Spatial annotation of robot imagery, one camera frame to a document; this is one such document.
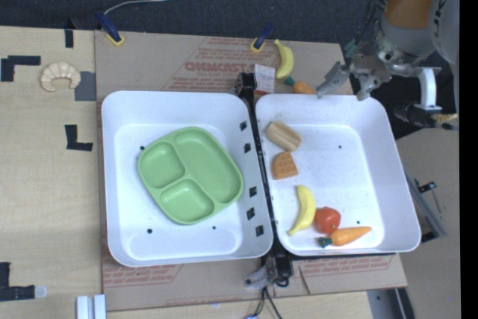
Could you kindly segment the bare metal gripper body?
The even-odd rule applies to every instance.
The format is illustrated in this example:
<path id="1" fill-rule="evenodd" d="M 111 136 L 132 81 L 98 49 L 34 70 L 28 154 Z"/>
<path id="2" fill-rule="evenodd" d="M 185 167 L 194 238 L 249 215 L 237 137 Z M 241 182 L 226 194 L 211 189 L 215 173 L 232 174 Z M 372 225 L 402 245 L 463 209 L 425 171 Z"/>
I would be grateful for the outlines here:
<path id="1" fill-rule="evenodd" d="M 423 60 L 387 43 L 359 43 L 347 48 L 350 72 L 364 86 L 389 82 L 393 75 L 409 77 Z"/>

